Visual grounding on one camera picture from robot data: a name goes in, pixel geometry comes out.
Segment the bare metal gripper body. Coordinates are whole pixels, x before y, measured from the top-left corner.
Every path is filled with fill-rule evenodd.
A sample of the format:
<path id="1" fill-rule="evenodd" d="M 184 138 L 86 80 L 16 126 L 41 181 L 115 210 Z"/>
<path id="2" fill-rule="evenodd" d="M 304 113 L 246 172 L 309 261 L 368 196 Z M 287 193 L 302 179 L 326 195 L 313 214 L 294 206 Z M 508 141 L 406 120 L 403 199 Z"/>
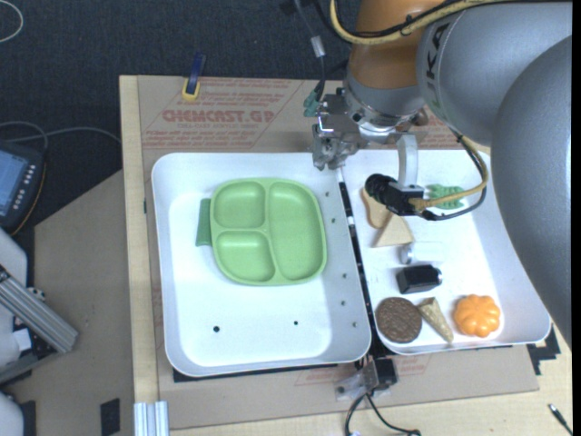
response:
<path id="1" fill-rule="evenodd" d="M 426 123 L 416 89 L 339 89 L 320 104 L 315 137 L 337 148 L 393 144 L 396 135 Z"/>

